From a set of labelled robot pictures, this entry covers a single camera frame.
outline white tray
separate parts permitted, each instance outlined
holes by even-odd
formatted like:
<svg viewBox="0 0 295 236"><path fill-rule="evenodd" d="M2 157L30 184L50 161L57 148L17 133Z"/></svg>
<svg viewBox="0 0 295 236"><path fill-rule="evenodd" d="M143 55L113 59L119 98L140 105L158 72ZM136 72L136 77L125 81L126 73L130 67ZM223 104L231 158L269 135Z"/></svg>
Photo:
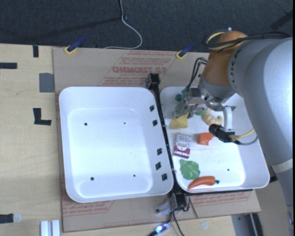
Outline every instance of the white tray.
<svg viewBox="0 0 295 236"><path fill-rule="evenodd" d="M174 184L154 95L70 87L59 96L65 187L75 201L163 195Z"/></svg>
<svg viewBox="0 0 295 236"><path fill-rule="evenodd" d="M188 190L187 187L191 180L184 179L180 171L180 160L184 158L173 156L177 182L180 187L190 193L265 187L269 182L269 172L259 141L248 146L238 146L234 143L224 143L214 137L209 146L199 145L197 144L197 137L200 133L208 132L208 125L204 123L201 116L197 115L188 119L187 128L170 128L173 111L178 104L175 101L175 96L181 93L183 89L184 87L169 87L161 91L161 102L171 152L174 151L177 132L191 135L190 157L187 160L199 164L200 176L215 176L220 182L213 186L200 185ZM236 106L233 111L233 129L236 134L245 134L252 129L243 98L235 94L224 105ZM223 116L222 112L211 111L211 113L215 116ZM256 134L253 133L240 141L248 142L253 140L255 136Z"/></svg>

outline wooden table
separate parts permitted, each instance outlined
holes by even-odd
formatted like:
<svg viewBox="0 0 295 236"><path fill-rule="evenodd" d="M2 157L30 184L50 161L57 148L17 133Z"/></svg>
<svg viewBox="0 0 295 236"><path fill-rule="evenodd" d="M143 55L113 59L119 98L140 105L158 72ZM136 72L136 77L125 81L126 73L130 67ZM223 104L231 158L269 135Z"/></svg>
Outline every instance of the wooden table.
<svg viewBox="0 0 295 236"><path fill-rule="evenodd" d="M61 221L59 157L55 94L39 92L39 74L53 73L52 47L0 44L0 62L16 62L17 69L0 70L0 214L20 214L21 222L0 224L0 236L39 235L42 220ZM33 108L42 109L50 126L34 125ZM209 225L204 229L201 222ZM148 235L158 224L61 233L61 235ZM163 233L180 235L173 228ZM186 236L234 236L230 216L184 220Z"/></svg>

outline green leaf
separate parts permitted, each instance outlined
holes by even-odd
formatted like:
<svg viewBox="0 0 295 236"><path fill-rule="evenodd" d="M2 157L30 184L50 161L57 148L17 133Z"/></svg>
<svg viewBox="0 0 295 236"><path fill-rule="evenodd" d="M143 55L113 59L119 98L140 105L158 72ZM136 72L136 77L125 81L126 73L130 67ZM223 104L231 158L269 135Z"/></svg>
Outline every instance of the green leaf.
<svg viewBox="0 0 295 236"><path fill-rule="evenodd" d="M199 165L194 161L180 160L180 171L184 179L195 180L200 175Z"/></svg>

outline hole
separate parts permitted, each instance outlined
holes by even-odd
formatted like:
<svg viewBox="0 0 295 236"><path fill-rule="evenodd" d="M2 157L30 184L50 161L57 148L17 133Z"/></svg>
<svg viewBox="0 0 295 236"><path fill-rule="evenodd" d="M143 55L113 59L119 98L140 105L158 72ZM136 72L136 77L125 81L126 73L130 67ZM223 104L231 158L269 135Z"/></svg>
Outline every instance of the hole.
<svg viewBox="0 0 295 236"><path fill-rule="evenodd" d="M158 170L158 169L161 168L161 167L162 167L161 162L158 162L158 163L155 165L156 170Z"/></svg>
<svg viewBox="0 0 295 236"><path fill-rule="evenodd" d="M162 180L165 181L166 179L167 179L167 174L165 173L162 175Z"/></svg>

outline black fabric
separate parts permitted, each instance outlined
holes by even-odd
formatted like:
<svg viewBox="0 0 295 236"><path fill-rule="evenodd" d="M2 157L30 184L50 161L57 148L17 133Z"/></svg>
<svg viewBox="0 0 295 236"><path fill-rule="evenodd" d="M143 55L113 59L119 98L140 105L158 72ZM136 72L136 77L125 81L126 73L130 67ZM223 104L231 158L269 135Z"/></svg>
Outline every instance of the black fabric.
<svg viewBox="0 0 295 236"><path fill-rule="evenodd" d="M293 34L293 0L121 0L126 22L143 38L141 50L179 51L231 27L245 34ZM0 0L0 43L135 47L138 36L121 21L118 0Z"/></svg>

